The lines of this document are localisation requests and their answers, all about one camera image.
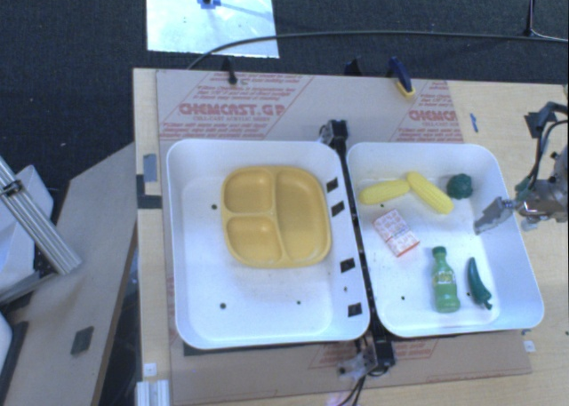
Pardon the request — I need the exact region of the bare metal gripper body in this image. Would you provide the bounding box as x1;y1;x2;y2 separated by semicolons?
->
524;178;569;224

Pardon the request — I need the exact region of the dark green broccoli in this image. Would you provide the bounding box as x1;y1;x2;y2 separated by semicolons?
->
445;172;474;200

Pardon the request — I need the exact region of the yellow corn cob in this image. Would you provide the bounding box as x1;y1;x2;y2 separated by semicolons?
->
405;171;455;216
358;178;412;207

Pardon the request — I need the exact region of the white plastic tray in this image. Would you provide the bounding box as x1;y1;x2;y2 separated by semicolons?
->
165;138;372;351
345;141;546;339

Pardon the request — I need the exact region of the dark green chili pepper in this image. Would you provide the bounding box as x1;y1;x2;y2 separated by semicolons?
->
466;256;494;311

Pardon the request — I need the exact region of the green plastic bottle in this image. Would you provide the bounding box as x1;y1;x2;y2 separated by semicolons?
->
430;245;462;314

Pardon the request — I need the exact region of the orange and white carton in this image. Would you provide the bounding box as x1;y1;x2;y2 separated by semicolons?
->
372;209;421;259

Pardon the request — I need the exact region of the thin black rod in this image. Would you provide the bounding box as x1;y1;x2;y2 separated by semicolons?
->
333;137;386;345

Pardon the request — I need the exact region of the brown cardboard board red print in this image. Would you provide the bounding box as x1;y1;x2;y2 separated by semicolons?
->
155;69;533;402

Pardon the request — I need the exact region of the yellow divided plate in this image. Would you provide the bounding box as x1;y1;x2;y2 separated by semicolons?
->
220;165;333;270

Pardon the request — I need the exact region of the black block with thin wires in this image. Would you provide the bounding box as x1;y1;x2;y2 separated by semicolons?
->
369;335;397;373
320;118;351;148

